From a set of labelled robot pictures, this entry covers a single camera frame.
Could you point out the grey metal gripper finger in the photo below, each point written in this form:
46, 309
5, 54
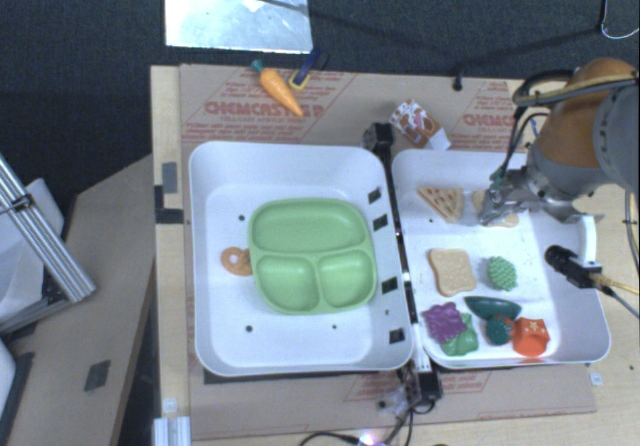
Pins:
487, 214
506, 214

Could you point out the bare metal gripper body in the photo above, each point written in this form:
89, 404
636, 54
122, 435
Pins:
522, 194

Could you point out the brown cardboard board red print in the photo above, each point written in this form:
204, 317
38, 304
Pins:
330, 129

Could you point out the green grapes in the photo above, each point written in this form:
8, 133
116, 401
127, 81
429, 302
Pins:
502, 274

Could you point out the green divided plate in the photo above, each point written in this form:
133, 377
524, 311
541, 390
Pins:
310, 234

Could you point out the black cylinder on white bracket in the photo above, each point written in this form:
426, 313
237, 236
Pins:
567, 261

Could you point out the light green vegetable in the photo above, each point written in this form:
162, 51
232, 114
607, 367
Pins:
462, 341

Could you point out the tan bread slice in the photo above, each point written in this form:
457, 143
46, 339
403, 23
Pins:
452, 271

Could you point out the thin black and white rod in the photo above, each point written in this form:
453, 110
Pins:
401, 244

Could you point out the tan pizza slice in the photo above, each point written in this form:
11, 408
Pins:
445, 201

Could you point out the white plastic tray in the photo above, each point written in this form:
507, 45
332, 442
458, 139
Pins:
535, 244
300, 339

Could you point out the orange carrot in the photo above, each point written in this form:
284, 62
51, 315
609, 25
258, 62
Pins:
280, 89

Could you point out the orange doughnut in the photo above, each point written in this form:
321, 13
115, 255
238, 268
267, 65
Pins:
233, 264

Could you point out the purple grapes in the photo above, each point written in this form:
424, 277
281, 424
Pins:
442, 321

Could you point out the dark green bowl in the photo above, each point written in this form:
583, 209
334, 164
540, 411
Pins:
492, 306

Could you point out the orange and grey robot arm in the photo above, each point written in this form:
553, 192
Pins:
575, 134

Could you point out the tan biscuit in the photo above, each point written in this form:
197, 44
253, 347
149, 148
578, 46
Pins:
511, 221

